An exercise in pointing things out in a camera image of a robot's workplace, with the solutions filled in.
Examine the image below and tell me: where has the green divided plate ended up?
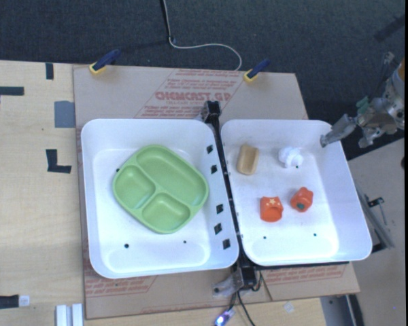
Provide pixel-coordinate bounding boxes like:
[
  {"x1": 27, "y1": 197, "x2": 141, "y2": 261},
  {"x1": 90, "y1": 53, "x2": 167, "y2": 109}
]
[{"x1": 112, "y1": 144, "x2": 210, "y2": 235}]

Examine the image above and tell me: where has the thin black rod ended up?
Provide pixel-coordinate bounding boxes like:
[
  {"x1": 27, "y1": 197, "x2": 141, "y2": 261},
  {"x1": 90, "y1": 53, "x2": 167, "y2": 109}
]
[{"x1": 209, "y1": 115, "x2": 251, "y2": 271}]

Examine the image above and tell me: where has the orange toy bell pepper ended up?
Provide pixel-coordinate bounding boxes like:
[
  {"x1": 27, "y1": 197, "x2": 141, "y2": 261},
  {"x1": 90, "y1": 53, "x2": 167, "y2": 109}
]
[{"x1": 289, "y1": 186, "x2": 314, "y2": 213}]

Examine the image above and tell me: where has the white toy garlic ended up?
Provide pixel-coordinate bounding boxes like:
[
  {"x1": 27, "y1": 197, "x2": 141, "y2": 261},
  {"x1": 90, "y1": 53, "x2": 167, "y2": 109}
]
[{"x1": 277, "y1": 145, "x2": 305, "y2": 169}]

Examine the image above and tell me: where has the white plastic tray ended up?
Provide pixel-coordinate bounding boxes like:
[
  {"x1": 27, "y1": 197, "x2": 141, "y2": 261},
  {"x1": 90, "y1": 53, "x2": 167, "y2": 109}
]
[
  {"x1": 220, "y1": 118, "x2": 373, "y2": 268},
  {"x1": 80, "y1": 117, "x2": 240, "y2": 280}
]

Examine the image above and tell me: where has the orange cup with star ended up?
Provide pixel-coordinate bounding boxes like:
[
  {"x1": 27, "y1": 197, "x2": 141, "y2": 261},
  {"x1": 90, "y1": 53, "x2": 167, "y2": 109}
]
[{"x1": 258, "y1": 196, "x2": 284, "y2": 223}]

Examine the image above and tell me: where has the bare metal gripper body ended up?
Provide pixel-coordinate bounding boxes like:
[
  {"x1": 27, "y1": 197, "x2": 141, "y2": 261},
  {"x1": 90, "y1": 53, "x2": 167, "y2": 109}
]
[{"x1": 356, "y1": 96, "x2": 406, "y2": 136}]

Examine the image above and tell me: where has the tan toy bread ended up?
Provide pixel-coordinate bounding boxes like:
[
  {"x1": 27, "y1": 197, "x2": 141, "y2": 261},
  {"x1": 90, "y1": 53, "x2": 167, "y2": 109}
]
[{"x1": 235, "y1": 143, "x2": 260, "y2": 176}]

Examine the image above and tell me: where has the brown cardboard board red print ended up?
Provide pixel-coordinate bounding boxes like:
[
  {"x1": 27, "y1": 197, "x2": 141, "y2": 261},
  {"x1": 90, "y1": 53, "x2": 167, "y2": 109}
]
[{"x1": 72, "y1": 64, "x2": 361, "y2": 320}]

